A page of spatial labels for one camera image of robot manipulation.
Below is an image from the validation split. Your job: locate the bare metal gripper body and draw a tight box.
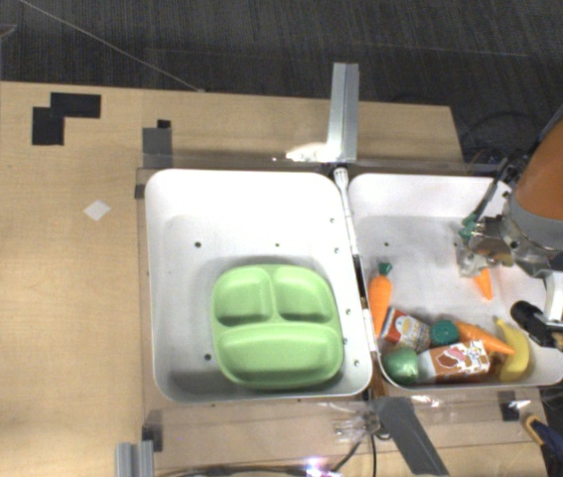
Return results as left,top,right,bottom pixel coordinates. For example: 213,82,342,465
462,215,561,277

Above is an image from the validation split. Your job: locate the small orange carrot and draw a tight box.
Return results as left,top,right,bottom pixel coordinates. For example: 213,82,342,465
473,267,495,302

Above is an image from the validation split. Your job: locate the white plastic tray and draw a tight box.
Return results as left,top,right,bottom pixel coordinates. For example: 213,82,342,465
348,172,563,393
143,167,374,405

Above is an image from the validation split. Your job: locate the long orange carrot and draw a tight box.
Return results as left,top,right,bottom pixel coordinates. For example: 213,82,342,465
454,320,517,357

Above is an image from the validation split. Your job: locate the dark green round cap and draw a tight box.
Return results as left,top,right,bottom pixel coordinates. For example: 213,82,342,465
429,319,462,348

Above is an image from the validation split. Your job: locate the orange juice carton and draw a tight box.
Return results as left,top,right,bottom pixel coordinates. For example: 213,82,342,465
378,306,433,354

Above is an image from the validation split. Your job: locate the orange carrot with green top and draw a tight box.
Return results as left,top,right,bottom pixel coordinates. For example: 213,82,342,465
366,261,394,340

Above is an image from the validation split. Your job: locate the yellow banana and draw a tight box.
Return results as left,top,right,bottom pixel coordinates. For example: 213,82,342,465
494,317,532,384

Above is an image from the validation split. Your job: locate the white and brown carton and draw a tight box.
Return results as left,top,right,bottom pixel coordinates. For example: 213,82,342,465
416,340,493,386

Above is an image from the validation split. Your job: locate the green ball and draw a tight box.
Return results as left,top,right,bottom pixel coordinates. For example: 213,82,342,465
381,346,421,387

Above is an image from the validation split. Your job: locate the green divided plate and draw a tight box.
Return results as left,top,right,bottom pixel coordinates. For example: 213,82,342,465
210,263,347,393

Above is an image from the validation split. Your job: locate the black cylinder on white bracket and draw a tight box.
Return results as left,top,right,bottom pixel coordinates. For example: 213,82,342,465
509,269,563,348

